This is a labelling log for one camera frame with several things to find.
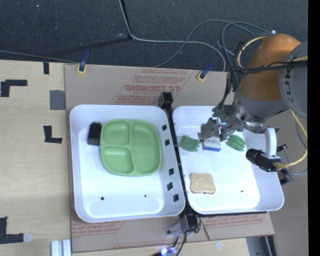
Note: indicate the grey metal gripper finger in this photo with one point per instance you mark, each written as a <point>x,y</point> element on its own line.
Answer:
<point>209,128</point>
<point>226,133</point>

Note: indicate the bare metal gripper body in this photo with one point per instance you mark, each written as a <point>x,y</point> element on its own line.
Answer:
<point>236,120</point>

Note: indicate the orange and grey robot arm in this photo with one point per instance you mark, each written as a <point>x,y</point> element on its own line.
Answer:
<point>267,75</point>

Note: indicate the green pea pods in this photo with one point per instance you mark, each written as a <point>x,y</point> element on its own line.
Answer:
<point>237,143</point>
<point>189,143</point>

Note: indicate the blue and orange carton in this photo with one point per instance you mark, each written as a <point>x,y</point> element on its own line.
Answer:
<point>212,145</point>

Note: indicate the thin black rod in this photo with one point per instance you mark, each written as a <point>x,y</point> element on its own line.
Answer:
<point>178,150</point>

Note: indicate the white plastic tray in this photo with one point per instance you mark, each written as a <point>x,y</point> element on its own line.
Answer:
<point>125,195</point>
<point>230,175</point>

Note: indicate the tan toast slice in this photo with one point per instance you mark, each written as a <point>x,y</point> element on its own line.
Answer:
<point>202,183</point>

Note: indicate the green divided plate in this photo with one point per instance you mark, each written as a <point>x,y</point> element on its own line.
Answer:
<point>131,147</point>

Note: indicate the brown cardboard board, red print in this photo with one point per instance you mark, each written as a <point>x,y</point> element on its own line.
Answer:
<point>105,85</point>

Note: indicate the small black can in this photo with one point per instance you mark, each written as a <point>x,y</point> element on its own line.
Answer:
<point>94,133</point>

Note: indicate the black cylinder on white bracket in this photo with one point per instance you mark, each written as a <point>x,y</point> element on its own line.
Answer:
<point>261,160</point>

